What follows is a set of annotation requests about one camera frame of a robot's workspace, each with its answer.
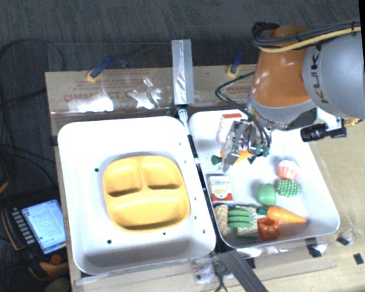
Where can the green pea pods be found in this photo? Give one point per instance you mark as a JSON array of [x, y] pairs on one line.
[[239, 218]]

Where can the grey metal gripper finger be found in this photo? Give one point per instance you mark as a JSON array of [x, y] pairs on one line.
[[229, 160], [251, 160]]

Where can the white carton with orange top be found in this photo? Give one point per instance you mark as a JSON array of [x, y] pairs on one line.
[[227, 125]]

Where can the beige waffle biscuit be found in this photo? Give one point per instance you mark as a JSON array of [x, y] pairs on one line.
[[222, 220]]

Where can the green grapes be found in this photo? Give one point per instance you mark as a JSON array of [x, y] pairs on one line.
[[287, 188]]

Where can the orange carrot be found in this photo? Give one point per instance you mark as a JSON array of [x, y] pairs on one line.
[[284, 216], [243, 156]]

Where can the white and red carton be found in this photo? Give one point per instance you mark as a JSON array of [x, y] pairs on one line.
[[220, 189]]

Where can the white plastic tray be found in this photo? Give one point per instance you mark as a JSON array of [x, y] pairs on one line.
[[88, 199], [309, 200]]

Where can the pink cupcake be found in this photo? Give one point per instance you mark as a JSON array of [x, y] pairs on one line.
[[287, 170]]

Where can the brown cardboard board, red print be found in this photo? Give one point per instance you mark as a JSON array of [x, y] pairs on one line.
[[122, 90]]

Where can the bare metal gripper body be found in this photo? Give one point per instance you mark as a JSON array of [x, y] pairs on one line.
[[237, 133]]

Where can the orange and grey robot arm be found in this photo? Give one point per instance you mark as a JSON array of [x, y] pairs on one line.
[[278, 78]]

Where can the thin black and white rod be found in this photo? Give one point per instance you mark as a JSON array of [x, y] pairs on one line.
[[191, 141]]

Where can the green and white packet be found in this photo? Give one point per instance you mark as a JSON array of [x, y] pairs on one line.
[[247, 232]]

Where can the black cylinder on white bracket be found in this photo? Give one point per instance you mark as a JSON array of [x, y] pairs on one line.
[[320, 131]]

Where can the yellow divided plate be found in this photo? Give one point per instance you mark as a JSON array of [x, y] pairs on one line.
[[146, 206]]

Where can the red bell pepper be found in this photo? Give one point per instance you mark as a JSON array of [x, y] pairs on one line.
[[269, 229]]

